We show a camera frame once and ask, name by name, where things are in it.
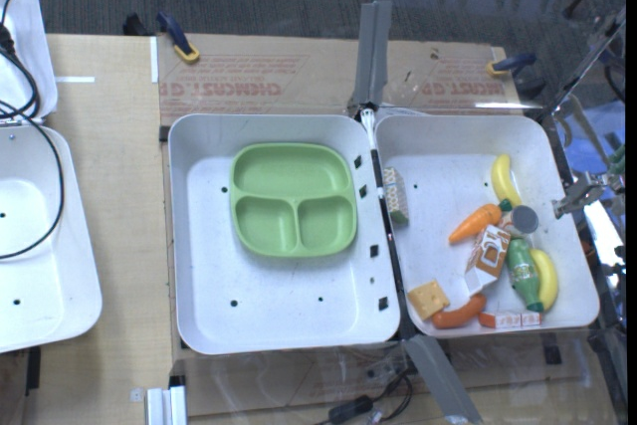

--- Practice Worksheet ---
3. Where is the yellow cheese wedge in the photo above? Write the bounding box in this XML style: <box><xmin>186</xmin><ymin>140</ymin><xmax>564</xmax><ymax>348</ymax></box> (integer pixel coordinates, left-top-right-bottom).
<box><xmin>406</xmin><ymin>279</ymin><xmax>451</xmax><ymax>320</ymax></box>

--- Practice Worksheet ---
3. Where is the small white patterned carton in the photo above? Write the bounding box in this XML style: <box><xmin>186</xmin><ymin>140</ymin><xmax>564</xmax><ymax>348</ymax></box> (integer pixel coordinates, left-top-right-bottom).
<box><xmin>381</xmin><ymin>166</ymin><xmax>411</xmax><ymax>225</ymax></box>

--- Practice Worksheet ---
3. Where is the brown cardboard board red print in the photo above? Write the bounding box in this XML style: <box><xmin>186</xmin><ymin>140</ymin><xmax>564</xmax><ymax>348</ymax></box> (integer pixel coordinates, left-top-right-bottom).
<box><xmin>156</xmin><ymin>32</ymin><xmax>598</xmax><ymax>418</ymax></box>

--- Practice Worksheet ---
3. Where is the white plastic tray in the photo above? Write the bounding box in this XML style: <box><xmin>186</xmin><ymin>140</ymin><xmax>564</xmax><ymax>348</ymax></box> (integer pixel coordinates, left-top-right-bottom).
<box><xmin>372</xmin><ymin>113</ymin><xmax>601</xmax><ymax>339</ymax></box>
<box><xmin>167</xmin><ymin>112</ymin><xmax>402</xmax><ymax>356</ymax></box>
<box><xmin>0</xmin><ymin>123</ymin><xmax>104</xmax><ymax>354</ymax></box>
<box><xmin>0</xmin><ymin>0</ymin><xmax>59</xmax><ymax>121</ymax></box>

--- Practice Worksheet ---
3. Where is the yellow banana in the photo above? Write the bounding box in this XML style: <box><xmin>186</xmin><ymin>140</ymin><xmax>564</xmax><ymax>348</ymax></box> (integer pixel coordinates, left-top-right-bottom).
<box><xmin>490</xmin><ymin>153</ymin><xmax>524</xmax><ymax>208</ymax></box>
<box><xmin>529</xmin><ymin>247</ymin><xmax>559</xmax><ymax>313</ymax></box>

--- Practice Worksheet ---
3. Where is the small grey-topped can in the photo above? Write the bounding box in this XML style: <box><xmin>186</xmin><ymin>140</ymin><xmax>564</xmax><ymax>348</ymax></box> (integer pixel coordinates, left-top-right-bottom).
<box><xmin>500</xmin><ymin>204</ymin><xmax>540</xmax><ymax>239</ymax></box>

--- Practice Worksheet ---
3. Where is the orange carrot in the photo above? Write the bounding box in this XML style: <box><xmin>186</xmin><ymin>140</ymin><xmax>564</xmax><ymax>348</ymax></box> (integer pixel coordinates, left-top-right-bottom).
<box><xmin>448</xmin><ymin>198</ymin><xmax>514</xmax><ymax>245</ymax></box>

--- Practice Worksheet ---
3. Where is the thin black and white rod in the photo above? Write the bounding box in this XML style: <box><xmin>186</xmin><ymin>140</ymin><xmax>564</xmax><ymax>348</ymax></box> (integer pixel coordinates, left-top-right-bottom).
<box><xmin>358</xmin><ymin>107</ymin><xmax>414</xmax><ymax>339</ymax></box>

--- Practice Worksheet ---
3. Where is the green bottle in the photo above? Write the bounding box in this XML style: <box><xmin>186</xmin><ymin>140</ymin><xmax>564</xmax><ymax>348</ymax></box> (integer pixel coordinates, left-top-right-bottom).
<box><xmin>506</xmin><ymin>237</ymin><xmax>545</xmax><ymax>314</ymax></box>

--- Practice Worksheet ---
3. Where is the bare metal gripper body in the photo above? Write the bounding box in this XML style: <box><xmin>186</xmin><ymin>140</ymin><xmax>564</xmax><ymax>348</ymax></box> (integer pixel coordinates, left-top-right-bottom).
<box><xmin>576</xmin><ymin>169</ymin><xmax>626</xmax><ymax>205</ymax></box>

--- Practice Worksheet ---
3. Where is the orange sausage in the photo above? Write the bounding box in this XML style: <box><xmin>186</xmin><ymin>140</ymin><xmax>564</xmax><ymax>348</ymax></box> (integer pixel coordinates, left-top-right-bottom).
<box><xmin>431</xmin><ymin>293</ymin><xmax>488</xmax><ymax>330</ymax></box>

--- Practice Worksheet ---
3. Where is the orange and white packet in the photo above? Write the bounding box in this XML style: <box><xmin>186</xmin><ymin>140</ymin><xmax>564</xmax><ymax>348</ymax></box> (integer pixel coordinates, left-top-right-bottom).
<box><xmin>478</xmin><ymin>311</ymin><xmax>543</xmax><ymax>329</ymax></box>

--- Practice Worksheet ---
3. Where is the orange and white carton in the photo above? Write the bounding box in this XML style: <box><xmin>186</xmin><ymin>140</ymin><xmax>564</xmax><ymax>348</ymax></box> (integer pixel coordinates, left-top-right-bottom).
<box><xmin>464</xmin><ymin>223</ymin><xmax>513</xmax><ymax>298</ymax></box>

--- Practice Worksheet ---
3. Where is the black block with thin wires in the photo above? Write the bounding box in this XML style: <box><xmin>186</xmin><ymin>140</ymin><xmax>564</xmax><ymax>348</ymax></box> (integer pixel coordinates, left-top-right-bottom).
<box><xmin>347</xmin><ymin>100</ymin><xmax>382</xmax><ymax>120</ymax></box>

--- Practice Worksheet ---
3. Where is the green divided plate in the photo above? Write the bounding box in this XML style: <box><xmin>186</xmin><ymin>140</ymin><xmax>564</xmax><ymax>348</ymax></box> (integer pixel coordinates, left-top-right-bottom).
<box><xmin>229</xmin><ymin>141</ymin><xmax>359</xmax><ymax>259</ymax></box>

